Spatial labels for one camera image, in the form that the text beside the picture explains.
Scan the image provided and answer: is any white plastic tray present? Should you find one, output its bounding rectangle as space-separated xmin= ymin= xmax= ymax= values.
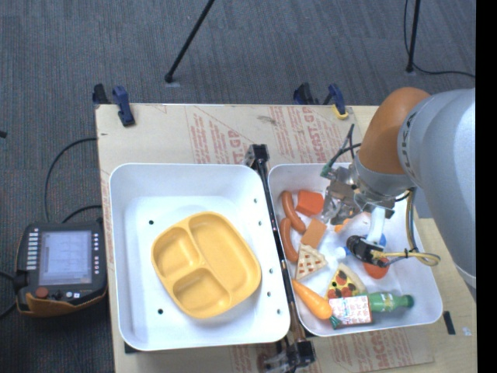
xmin=109 ymin=162 xmax=292 ymax=352
xmin=267 ymin=162 xmax=444 ymax=338

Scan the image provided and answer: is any black cylinder on white bracket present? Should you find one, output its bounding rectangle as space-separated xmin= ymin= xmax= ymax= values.
xmin=346 ymin=204 xmax=395 ymax=268

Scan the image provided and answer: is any black block with wires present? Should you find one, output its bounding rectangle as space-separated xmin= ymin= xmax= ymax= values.
xmin=243 ymin=143 xmax=270 ymax=170
xmin=262 ymin=338 xmax=317 ymax=373

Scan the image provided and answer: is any toy pizza slice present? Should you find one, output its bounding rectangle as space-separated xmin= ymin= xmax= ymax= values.
xmin=325 ymin=262 xmax=367 ymax=300

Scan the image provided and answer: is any green bottle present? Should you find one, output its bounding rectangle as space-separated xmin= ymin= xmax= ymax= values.
xmin=366 ymin=291 xmax=415 ymax=314

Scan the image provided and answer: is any red-orange round toy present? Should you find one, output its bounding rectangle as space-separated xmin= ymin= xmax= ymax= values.
xmin=362 ymin=256 xmax=391 ymax=281

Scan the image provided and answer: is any yellow divided plate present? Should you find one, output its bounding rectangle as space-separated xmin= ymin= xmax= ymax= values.
xmin=150 ymin=211 xmax=263 ymax=320

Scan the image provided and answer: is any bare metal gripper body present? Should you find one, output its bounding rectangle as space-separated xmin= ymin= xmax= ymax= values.
xmin=325 ymin=166 xmax=395 ymax=214

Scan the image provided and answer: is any orange carrot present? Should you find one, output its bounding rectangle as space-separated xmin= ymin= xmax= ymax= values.
xmin=291 ymin=278 xmax=342 ymax=330

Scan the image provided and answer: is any lattice pie slice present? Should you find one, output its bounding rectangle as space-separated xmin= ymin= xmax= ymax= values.
xmin=294 ymin=242 xmax=328 ymax=281

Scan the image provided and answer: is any black stand leg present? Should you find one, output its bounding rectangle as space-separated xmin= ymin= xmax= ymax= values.
xmin=164 ymin=0 xmax=226 ymax=84
xmin=405 ymin=0 xmax=426 ymax=74

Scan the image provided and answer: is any pale orange block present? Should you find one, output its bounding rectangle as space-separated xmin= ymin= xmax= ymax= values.
xmin=300 ymin=218 xmax=328 ymax=249

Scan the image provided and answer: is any brown cardboard board red print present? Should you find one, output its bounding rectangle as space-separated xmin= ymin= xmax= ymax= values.
xmin=95 ymin=103 xmax=436 ymax=373

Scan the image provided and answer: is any dark orange block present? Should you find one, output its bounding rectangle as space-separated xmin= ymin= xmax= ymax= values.
xmin=295 ymin=190 xmax=325 ymax=218

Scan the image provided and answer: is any pink printed carton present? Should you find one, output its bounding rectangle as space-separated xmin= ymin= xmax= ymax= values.
xmin=328 ymin=294 xmax=374 ymax=328

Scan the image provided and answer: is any orange-brown toy sausage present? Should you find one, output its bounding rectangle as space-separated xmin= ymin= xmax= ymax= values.
xmin=280 ymin=190 xmax=308 ymax=235
xmin=279 ymin=217 xmax=301 ymax=264

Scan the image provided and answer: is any thin black rod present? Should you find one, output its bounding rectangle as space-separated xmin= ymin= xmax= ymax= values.
xmin=254 ymin=159 xmax=308 ymax=341

